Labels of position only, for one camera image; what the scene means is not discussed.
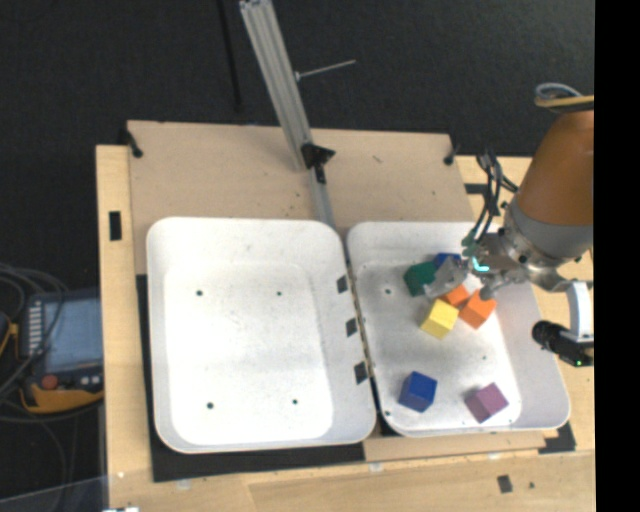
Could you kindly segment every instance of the white tray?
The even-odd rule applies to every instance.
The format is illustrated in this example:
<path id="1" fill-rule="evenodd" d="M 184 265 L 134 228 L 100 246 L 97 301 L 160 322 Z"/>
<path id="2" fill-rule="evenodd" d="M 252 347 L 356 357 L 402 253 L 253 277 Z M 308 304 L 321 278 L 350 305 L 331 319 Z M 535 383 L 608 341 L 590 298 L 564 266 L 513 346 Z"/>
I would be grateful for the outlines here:
<path id="1" fill-rule="evenodd" d="M 412 297 L 403 275 L 440 252 L 460 253 L 472 225 L 370 222 L 348 234 L 381 409 L 391 428 L 405 436 L 552 429 L 569 417 L 556 357 L 531 338 L 540 313 L 530 284 L 501 288 L 496 311 L 477 330 L 460 319 L 442 340 L 420 329 L 430 302 Z M 465 285 L 473 291 L 480 282 L 470 276 Z M 414 370 L 438 381 L 435 401 L 423 413 L 398 403 L 403 380 Z M 464 397 L 492 382 L 509 406 L 479 424 Z"/>
<path id="2" fill-rule="evenodd" d="M 147 274 L 155 423 L 168 446 L 293 448 L 370 434 L 376 411 L 355 370 L 365 356 L 347 328 L 356 311 L 332 229 L 166 218 L 148 233 Z"/>

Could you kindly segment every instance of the green cube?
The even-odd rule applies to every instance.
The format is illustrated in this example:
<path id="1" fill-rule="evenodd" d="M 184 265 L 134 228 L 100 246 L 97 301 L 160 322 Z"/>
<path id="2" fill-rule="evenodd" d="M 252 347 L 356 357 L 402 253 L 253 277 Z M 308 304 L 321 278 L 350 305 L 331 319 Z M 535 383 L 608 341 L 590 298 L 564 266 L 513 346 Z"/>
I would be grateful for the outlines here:
<path id="1" fill-rule="evenodd" d="M 432 261 L 425 261 L 409 267 L 403 277 L 412 297 L 424 295 L 424 285 L 435 281 L 437 270 L 436 264 Z"/>

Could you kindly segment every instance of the black floor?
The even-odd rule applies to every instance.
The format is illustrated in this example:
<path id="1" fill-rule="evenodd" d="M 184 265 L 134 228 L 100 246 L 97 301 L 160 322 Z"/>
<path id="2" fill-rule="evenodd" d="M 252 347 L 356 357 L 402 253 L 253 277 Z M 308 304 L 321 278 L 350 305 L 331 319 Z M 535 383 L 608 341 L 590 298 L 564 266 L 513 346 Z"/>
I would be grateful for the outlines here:
<path id="1" fill-rule="evenodd" d="M 127 120 L 276 124 L 238 4 L 224 5 L 241 112 L 215 0 L 0 0 L 0 262 L 97 285 L 94 150 Z M 295 70 L 357 61 L 303 79 L 313 127 L 445 132 L 462 153 L 529 156 L 553 121 L 536 85 L 594 93 L 595 0 L 275 8 Z M 50 426 L 73 480 L 100 474 L 97 424 L 94 411 Z M 0 461 L 0 498 L 61 481 L 39 425 L 0 422 Z"/>

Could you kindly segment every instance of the red button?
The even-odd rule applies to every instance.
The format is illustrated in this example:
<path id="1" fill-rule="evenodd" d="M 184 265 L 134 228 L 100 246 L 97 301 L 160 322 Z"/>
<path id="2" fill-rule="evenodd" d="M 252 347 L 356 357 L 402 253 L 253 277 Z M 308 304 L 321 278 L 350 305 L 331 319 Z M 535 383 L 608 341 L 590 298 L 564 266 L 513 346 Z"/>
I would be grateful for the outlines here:
<path id="1" fill-rule="evenodd" d="M 40 384 L 42 384 L 42 389 L 46 389 L 47 391 L 53 391 L 58 387 L 58 377 L 51 374 L 45 375 L 44 377 L 42 377 Z"/>

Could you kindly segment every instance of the cube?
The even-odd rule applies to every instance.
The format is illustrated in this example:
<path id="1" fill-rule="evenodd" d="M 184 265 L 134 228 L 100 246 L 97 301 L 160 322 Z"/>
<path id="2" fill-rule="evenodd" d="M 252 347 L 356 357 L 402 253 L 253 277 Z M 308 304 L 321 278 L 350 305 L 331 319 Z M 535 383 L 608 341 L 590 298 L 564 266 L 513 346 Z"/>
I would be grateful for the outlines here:
<path id="1" fill-rule="evenodd" d="M 449 293 L 442 295 L 440 298 L 447 304 L 451 304 L 454 308 L 460 308 L 464 305 L 469 296 L 467 288 L 463 284 L 460 284 Z"/>
<path id="2" fill-rule="evenodd" d="M 398 402 L 414 411 L 424 412 L 433 403 L 438 381 L 419 372 L 411 372 L 402 383 Z"/>
<path id="3" fill-rule="evenodd" d="M 436 270 L 438 269 L 432 261 L 425 261 L 409 267 L 403 278 L 412 297 L 424 295 L 424 285 L 433 283 L 436 278 Z"/>
<path id="4" fill-rule="evenodd" d="M 438 339 L 443 339 L 453 329 L 459 311 L 441 299 L 433 301 L 429 313 L 420 325 L 420 329 Z"/>
<path id="5" fill-rule="evenodd" d="M 447 258 L 451 257 L 452 259 L 454 259 L 457 262 L 462 261 L 462 257 L 459 254 L 455 254 L 452 252 L 439 252 L 435 258 L 433 258 L 433 262 L 435 263 L 437 268 L 440 268 L 440 266 L 447 261 Z"/>
<path id="6" fill-rule="evenodd" d="M 495 382 L 476 391 L 464 401 L 478 423 L 483 423 L 501 411 L 509 402 Z"/>
<path id="7" fill-rule="evenodd" d="M 478 329 L 491 316 L 497 304 L 495 299 L 482 300 L 480 290 L 475 290 L 460 310 L 460 318 L 474 329 Z"/>

